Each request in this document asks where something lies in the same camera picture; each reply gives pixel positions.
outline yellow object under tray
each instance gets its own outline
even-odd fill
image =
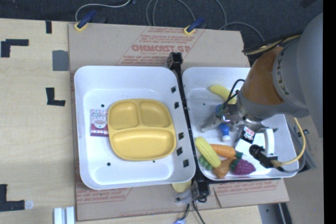
[[[168,108],[152,99],[126,99],[109,108],[111,147],[121,159],[147,161],[164,158],[176,148],[176,134]]]

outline label on tray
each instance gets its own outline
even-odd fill
[[[90,113],[91,136],[109,137],[109,130],[107,125],[107,111],[92,109]]]

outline yellow cable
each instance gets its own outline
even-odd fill
[[[271,161],[274,167],[280,167],[280,166],[284,166],[284,165],[296,162],[299,158],[302,157],[302,155],[305,152],[305,149],[306,149],[306,137],[305,137],[305,134],[304,134],[304,132],[303,132],[303,130],[301,128],[301,125],[299,124],[298,120],[296,118],[294,118],[294,121],[297,124],[297,126],[298,126],[298,128],[300,130],[301,136],[302,136],[302,149],[301,149],[301,152],[300,152],[300,154],[296,158],[294,158],[294,159],[292,159],[290,161],[287,161],[287,162],[279,162],[277,160]]]

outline orange carrot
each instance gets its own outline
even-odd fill
[[[232,158],[236,155],[235,149],[231,146],[218,144],[211,144],[210,146],[221,157]]]

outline blue clamp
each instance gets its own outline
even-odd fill
[[[88,26],[88,23],[92,20],[92,18],[96,15],[96,13],[97,11],[95,9],[88,12],[82,20],[75,24],[75,29],[79,32],[83,31]]]
[[[201,26],[203,23],[204,23],[204,18],[198,18],[191,25],[188,25],[186,28],[184,28],[183,31],[186,35],[189,36],[195,31],[196,27]]]

